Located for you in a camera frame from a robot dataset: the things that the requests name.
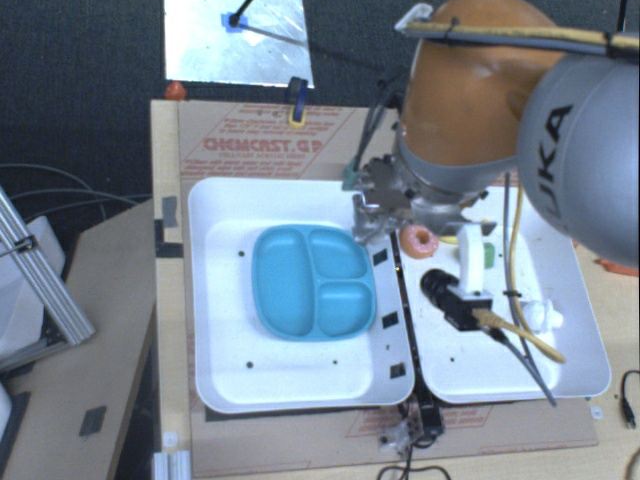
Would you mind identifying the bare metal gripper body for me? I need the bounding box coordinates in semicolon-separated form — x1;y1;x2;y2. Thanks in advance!
351;154;472;245

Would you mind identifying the pink doughnut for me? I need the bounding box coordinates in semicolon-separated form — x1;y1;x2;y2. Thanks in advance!
399;223;441;260

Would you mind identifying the blue divided plate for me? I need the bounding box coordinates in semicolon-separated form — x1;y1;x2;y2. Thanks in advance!
252;223;378;342

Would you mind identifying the brown cardboard board red print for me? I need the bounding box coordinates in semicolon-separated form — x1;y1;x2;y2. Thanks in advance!
177;100;600;479

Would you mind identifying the thin black and white rod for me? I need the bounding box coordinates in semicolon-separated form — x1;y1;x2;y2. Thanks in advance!
390;231;427;405

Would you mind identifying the white plastic tray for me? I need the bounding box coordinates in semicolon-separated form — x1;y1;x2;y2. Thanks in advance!
187;176;418;415
397;183;613;405

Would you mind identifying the white plastic bottle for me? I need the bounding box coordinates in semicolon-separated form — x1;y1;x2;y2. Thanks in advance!
519;298;566;334

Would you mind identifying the black cylinder on white bracket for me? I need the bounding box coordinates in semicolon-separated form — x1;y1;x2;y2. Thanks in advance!
419;221;495;333

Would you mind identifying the black block with thin wires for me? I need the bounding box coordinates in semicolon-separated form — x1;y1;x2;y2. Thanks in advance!
417;399;446;440

